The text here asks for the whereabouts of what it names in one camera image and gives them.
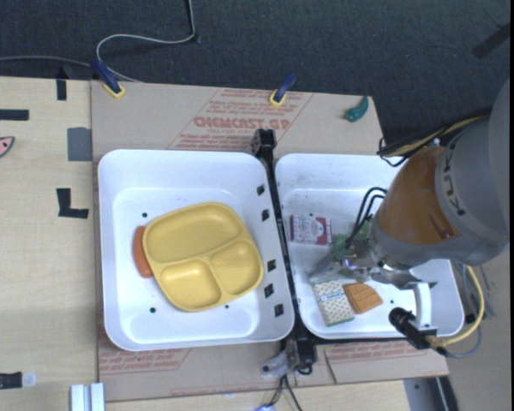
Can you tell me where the orange sausage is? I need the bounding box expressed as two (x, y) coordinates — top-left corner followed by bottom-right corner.
(132, 225), (154, 279)

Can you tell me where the black block with thin wires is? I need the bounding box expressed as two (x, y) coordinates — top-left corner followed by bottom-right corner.
(285, 336), (319, 375)
(249, 128), (278, 158)

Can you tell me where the yellow divided plate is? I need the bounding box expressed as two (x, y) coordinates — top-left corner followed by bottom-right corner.
(141, 201), (265, 313)

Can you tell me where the orange waffle biscuit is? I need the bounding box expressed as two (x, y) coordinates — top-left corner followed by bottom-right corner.
(342, 283), (384, 315)

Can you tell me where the teal green toy pepper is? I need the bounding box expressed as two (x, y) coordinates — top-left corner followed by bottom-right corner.
(344, 95), (370, 122)

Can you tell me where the pink and red carton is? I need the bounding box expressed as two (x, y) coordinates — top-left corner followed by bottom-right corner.
(289, 214), (333, 246)

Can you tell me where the black cylinder on white bracket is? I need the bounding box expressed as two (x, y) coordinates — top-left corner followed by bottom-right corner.
(388, 281), (439, 350)

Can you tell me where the brown cardboard board red print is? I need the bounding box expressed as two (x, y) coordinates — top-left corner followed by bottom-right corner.
(89, 79), (451, 402)

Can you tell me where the white plastic tray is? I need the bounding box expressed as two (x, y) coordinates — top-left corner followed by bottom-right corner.
(273, 152), (466, 341)
(97, 148), (296, 352)

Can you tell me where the yellow patterned packet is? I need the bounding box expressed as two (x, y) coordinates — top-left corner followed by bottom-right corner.
(311, 279), (356, 328)

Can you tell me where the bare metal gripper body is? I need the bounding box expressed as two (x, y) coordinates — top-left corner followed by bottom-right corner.
(340, 246), (413, 283)

